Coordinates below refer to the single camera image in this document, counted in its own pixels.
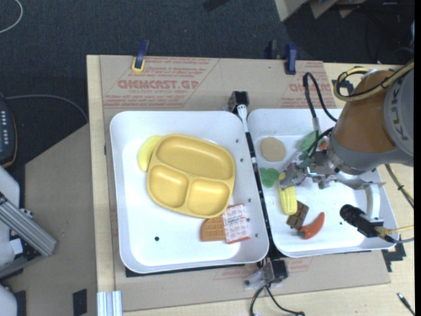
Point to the green broccoli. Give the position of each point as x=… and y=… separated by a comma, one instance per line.
x=269, y=176

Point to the brown waffle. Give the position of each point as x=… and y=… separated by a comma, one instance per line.
x=212, y=230

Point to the yellow divided plate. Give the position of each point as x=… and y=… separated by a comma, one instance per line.
x=190, y=173

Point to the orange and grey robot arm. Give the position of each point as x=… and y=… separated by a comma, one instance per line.
x=361, y=123

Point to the orange carrot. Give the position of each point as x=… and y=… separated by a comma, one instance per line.
x=314, y=227

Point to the green lettuce leaf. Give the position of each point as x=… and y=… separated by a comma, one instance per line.
x=309, y=141

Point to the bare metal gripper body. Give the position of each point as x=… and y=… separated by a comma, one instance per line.
x=320, y=170

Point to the brown chocolate bar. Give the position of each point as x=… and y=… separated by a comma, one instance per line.
x=298, y=216

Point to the white plastic tray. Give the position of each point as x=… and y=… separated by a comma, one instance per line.
x=184, y=252
x=332, y=206

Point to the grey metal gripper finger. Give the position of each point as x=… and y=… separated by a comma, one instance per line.
x=285, y=182
x=293, y=170

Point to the yellow banana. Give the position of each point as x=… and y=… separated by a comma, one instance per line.
x=144, y=151

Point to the brown cardboard board red print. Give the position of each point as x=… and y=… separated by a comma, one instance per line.
x=184, y=84

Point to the black cylinder on white bracket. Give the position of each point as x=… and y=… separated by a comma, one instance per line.
x=356, y=218

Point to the orange and white packet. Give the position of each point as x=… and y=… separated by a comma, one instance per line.
x=236, y=224

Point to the beige round biscuit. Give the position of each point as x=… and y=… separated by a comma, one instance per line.
x=273, y=148

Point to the thin black and white rod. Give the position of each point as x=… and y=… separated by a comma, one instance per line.
x=253, y=153

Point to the yellow corn cob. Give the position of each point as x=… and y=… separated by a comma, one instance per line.
x=288, y=201

